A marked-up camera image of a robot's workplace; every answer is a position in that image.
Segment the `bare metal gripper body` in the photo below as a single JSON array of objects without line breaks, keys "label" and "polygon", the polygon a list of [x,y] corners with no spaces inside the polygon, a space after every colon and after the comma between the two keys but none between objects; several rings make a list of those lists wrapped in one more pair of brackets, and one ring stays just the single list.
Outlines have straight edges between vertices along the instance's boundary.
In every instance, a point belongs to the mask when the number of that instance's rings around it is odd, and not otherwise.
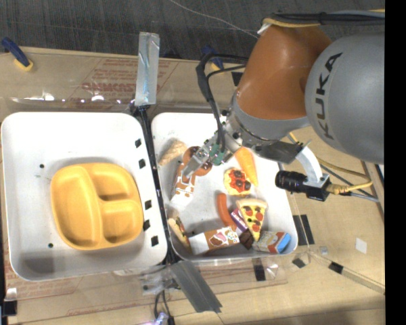
[{"label": "bare metal gripper body", "polygon": [[254,158],[254,152],[247,145],[250,142],[249,138],[252,137],[250,133],[252,116],[240,109],[231,108],[222,113],[216,108],[215,120],[217,130],[214,135],[194,152],[194,161],[198,166],[218,166],[226,163],[232,156],[236,157],[241,149]]}]

